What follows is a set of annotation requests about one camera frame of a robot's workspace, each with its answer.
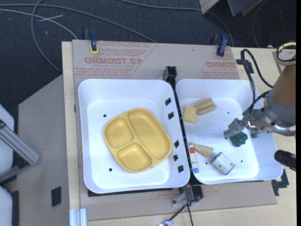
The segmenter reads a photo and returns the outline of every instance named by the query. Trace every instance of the dark green object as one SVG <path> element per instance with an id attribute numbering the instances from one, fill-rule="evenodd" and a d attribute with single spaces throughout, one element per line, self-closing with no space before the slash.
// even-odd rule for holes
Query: dark green object
<path id="1" fill-rule="evenodd" d="M 244 132 L 240 132 L 239 134 L 230 137 L 231 142 L 234 146 L 241 146 L 242 144 L 246 143 L 248 136 Z"/>

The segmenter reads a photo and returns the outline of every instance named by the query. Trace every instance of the blue clamp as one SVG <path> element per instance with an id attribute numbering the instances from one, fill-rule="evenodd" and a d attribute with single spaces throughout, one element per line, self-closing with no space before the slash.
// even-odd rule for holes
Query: blue clamp
<path id="1" fill-rule="evenodd" d="M 228 36 L 226 34 L 223 34 L 220 39 L 220 46 L 217 48 L 217 52 L 216 52 L 216 54 L 218 56 L 221 56 L 221 57 L 224 56 L 225 47 L 227 45 L 227 42 L 228 42 Z"/>
<path id="2" fill-rule="evenodd" d="M 90 37 L 91 37 L 90 52 L 93 55 L 97 55 L 99 50 L 98 50 L 94 29 L 90 29 Z"/>

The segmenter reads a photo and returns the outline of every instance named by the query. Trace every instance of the wooden edge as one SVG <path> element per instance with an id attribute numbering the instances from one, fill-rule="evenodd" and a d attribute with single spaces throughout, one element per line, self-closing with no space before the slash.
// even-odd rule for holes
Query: wooden edge
<path id="1" fill-rule="evenodd" d="M 72 43 L 62 42 L 69 208 L 80 209 Z"/>

